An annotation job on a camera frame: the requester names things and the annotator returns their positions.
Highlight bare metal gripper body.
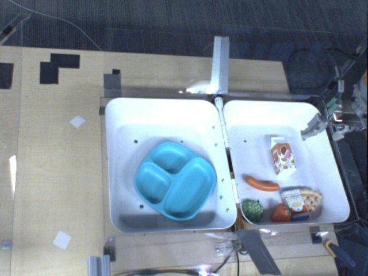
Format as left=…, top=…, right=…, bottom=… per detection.
left=326, top=109, right=363, bottom=141

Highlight white plastic tray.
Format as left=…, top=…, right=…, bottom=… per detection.
left=223, top=99, right=351, bottom=227
left=105, top=97, right=238, bottom=235

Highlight orange and white carton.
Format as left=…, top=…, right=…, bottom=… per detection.
left=269, top=136, right=297, bottom=176

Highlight tan lattice pie slice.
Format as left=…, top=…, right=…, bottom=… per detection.
left=298, top=186, right=324, bottom=214

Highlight orange sausage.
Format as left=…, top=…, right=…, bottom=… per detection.
left=244, top=175, right=281, bottom=193

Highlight white and yellow can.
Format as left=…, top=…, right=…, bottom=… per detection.
left=281, top=189, right=310, bottom=221

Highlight red strawberry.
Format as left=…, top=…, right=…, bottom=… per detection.
left=271, top=203, right=293, bottom=223

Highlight green grapes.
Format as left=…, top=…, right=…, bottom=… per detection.
left=241, top=199, right=265, bottom=223

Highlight blue divided plate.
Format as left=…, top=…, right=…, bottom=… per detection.
left=133, top=141, right=217, bottom=221

